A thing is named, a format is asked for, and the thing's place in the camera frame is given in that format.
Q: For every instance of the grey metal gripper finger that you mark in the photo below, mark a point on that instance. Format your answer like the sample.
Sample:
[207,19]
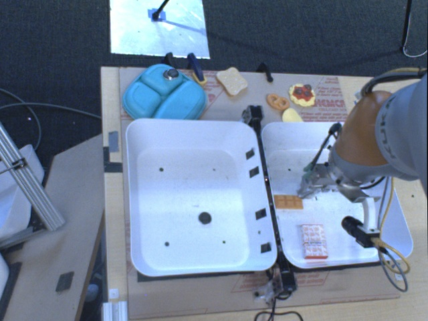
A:
[316,193]
[303,190]

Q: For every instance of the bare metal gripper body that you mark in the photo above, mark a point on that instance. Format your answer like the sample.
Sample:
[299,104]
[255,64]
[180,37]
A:
[329,179]

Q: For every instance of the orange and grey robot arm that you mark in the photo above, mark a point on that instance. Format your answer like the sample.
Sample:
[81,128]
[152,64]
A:
[398,135]

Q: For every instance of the orange waffle biscuit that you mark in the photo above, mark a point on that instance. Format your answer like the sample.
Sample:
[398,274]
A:
[288,202]

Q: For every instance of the white plastic tray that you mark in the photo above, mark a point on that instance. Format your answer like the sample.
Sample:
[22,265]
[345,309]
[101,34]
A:
[337,219]
[187,196]

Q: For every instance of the thin black rod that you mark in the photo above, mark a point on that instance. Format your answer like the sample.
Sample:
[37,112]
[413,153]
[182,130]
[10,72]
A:
[267,186]

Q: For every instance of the red and white carton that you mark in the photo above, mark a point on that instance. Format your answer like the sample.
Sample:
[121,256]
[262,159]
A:
[314,241]

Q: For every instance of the yellow potato chip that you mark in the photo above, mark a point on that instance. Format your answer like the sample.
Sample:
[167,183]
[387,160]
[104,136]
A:
[291,115]

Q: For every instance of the orange pretzel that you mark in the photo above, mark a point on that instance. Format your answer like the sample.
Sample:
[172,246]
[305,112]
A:
[277,102]

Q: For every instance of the black round disc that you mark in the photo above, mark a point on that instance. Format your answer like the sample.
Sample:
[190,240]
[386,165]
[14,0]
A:
[204,218]

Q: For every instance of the beige bread slice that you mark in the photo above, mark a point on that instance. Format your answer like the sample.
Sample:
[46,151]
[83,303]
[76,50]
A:
[232,81]

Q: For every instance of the brown cardboard board red print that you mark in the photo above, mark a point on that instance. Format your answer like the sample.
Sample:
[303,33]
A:
[230,299]

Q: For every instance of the blue divided plate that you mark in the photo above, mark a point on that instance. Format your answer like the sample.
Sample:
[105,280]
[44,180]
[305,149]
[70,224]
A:
[157,95]

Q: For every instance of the black cylinder on white bracket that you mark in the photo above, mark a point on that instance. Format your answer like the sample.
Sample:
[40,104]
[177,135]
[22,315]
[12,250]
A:
[359,231]

